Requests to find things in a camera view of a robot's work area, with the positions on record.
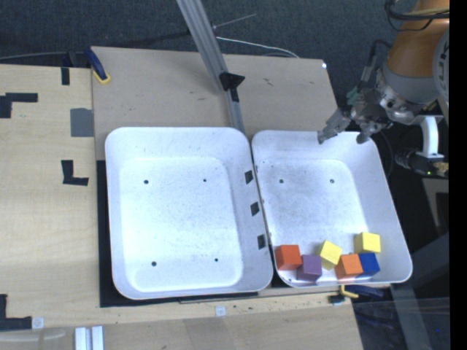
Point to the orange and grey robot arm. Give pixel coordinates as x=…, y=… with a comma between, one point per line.
x=416, y=49

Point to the purple cube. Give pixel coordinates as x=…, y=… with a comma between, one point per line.
x=311, y=266

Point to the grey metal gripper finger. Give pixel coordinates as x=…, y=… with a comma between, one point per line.
x=335, y=124
x=366, y=133

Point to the blue cube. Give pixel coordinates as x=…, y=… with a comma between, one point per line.
x=369, y=263

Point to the black cylinder on white bracket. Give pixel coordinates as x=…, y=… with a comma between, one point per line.
x=430, y=137

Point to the orange cube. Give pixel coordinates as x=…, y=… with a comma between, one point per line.
x=348, y=265
x=288, y=256

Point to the white plastic tray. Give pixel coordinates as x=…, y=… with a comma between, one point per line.
x=182, y=213
x=313, y=202

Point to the brown cardboard board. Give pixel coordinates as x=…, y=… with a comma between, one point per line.
x=157, y=89

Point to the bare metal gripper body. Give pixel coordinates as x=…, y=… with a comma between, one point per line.
x=379, y=109

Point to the yellow cube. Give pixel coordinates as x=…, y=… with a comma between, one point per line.
x=330, y=253
x=367, y=242

